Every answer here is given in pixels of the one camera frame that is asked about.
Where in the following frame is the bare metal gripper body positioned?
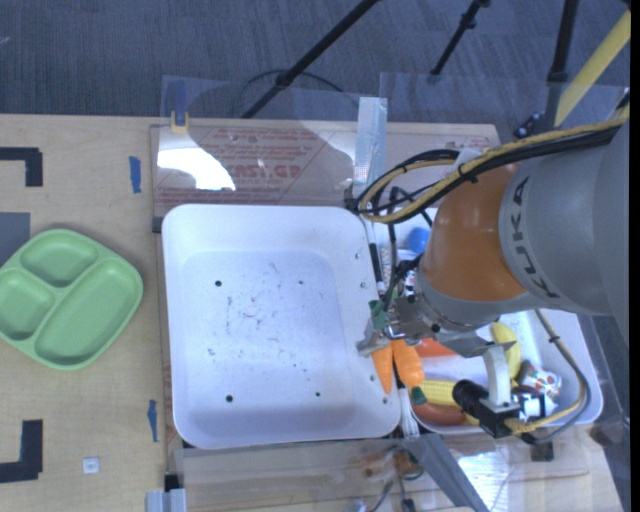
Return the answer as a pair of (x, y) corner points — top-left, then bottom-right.
(382, 298), (444, 347)

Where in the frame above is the orange rounded toy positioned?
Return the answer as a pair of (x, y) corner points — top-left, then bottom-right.
(414, 338), (457, 359)

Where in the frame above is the orange carrot with green top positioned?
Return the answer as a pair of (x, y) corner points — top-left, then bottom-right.
(391, 338), (429, 407)

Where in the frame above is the yellow corn cob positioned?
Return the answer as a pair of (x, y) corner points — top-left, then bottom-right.
(416, 379), (459, 408)

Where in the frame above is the blue ball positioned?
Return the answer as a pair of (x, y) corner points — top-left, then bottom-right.
(406, 226), (432, 254)

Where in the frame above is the red sausage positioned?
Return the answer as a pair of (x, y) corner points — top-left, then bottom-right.
(411, 401), (469, 427)

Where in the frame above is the white plastic tray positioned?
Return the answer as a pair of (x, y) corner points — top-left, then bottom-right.
(372, 207), (605, 436)
(160, 202), (403, 451)

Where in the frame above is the yellow banana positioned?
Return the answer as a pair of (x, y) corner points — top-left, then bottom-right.
(491, 321), (523, 382)

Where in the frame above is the white packet with coloured dots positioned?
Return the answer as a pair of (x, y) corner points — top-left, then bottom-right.
(517, 359), (564, 401)

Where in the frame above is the black and white carton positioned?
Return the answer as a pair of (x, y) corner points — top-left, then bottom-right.
(511, 391), (559, 420)

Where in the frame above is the green divided plate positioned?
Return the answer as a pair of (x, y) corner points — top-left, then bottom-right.
(0, 228), (145, 372)

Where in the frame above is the black cylinder on white bracket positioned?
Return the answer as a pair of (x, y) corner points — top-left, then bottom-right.
(451, 343), (522, 440)

